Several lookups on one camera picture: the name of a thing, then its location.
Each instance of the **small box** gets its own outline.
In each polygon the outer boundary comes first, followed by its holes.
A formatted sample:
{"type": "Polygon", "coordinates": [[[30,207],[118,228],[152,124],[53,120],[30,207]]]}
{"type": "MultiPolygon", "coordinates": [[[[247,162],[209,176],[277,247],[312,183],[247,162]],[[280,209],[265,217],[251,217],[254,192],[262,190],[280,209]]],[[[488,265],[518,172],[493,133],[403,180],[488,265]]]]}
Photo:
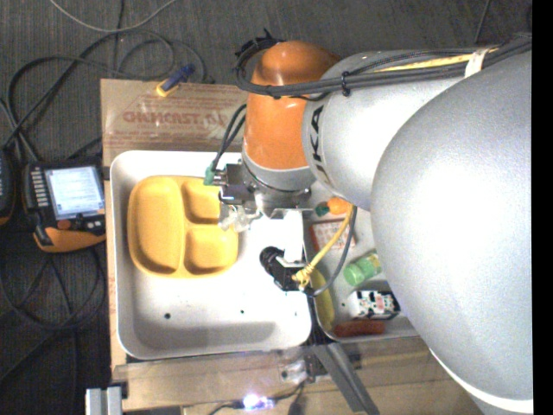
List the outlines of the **small box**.
{"type": "Polygon", "coordinates": [[[347,298],[346,307],[352,319],[391,320],[400,312],[390,291],[356,290],[347,298]]]}

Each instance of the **white sink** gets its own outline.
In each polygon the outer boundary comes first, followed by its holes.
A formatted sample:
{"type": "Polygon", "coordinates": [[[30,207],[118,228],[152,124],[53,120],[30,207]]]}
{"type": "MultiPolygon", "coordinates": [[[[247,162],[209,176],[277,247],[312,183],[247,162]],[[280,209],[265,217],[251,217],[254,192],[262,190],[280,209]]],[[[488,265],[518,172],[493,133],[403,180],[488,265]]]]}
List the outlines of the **white sink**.
{"type": "MultiPolygon", "coordinates": [[[[292,348],[309,336],[307,298],[278,289],[259,263],[266,246],[286,241],[281,220],[255,220],[240,234],[236,264],[215,277],[159,278],[130,259],[127,207],[137,182],[156,175],[203,176],[214,156],[133,150],[111,166],[118,338],[140,360],[292,348]]],[[[238,159],[238,153],[224,154],[220,167],[238,159]]]]}

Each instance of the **metal tray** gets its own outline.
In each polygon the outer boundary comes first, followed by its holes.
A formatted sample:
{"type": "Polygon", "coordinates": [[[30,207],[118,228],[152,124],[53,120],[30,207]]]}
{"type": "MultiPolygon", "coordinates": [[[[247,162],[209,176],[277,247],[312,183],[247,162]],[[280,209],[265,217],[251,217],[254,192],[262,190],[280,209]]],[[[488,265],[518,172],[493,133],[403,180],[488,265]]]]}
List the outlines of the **metal tray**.
{"type": "MultiPolygon", "coordinates": [[[[138,270],[127,244],[130,192],[148,176],[203,176],[212,152],[132,150],[111,165],[118,338],[140,360],[284,349],[307,340],[307,298],[279,290],[259,264],[266,246],[283,246],[281,220],[255,220],[240,234],[238,260],[210,278],[159,278],[138,270]]],[[[224,154],[220,165],[239,154],[224,154]]]]}
{"type": "MultiPolygon", "coordinates": [[[[315,183],[312,187],[312,196],[310,202],[314,207],[320,201],[328,200],[332,194],[328,193],[320,183],[315,183]]],[[[327,216],[322,218],[312,214],[312,220],[306,223],[308,226],[316,221],[330,220],[327,216]]],[[[356,241],[355,246],[348,251],[346,264],[355,260],[370,250],[374,249],[374,239],[372,236],[371,214],[363,209],[358,209],[357,220],[353,229],[353,235],[356,241]]],[[[308,254],[315,255],[311,239],[308,233],[305,236],[306,249],[308,254]]],[[[325,255],[321,262],[317,265],[317,271],[324,278],[330,278],[336,265],[338,264],[342,252],[340,250],[331,250],[325,255]]],[[[409,319],[405,314],[401,314],[393,319],[385,322],[385,332],[380,335],[364,335],[355,337],[338,337],[334,333],[334,327],[342,322],[351,320],[348,309],[346,307],[346,299],[356,290],[376,290],[376,291],[391,291],[385,273],[380,273],[376,277],[366,280],[363,284],[353,287],[343,277],[339,275],[334,283],[328,288],[327,293],[315,299],[315,314],[317,322],[323,332],[332,340],[337,342],[370,342],[383,340],[386,338],[410,337],[418,336],[409,319]]]]}

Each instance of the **cable tie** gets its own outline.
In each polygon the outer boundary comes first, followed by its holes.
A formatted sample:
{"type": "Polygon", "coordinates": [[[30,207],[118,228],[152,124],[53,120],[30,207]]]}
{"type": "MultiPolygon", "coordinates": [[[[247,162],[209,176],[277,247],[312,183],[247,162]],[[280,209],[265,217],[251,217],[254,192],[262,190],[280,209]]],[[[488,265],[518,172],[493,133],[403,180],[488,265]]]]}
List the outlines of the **cable tie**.
{"type": "Polygon", "coordinates": [[[350,94],[352,93],[352,90],[347,87],[346,85],[346,77],[349,75],[349,72],[348,71],[344,71],[342,73],[342,76],[341,76],[341,79],[342,79],[342,95],[344,97],[349,97],[350,94]]]}
{"type": "Polygon", "coordinates": [[[273,87],[272,85],[263,86],[265,90],[265,95],[268,95],[269,97],[272,97],[275,100],[279,100],[281,98],[280,95],[273,95],[272,93],[270,93],[270,90],[272,89],[272,87],[273,87]]]}
{"type": "Polygon", "coordinates": [[[473,52],[473,55],[467,63],[465,68],[465,78],[470,77],[482,70],[482,63],[484,62],[484,57],[490,51],[490,48],[478,49],[473,52]]]}

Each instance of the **yellow plate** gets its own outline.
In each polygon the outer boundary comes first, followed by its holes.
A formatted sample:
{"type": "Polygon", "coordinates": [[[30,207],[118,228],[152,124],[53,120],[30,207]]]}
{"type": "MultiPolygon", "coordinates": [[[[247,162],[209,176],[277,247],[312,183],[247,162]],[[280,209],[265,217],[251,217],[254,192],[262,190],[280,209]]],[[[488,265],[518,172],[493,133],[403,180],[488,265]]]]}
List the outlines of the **yellow plate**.
{"type": "Polygon", "coordinates": [[[134,264],[149,274],[197,278],[229,269],[238,234],[218,226],[219,188],[189,176],[151,176],[130,193],[127,238],[134,264]]]}

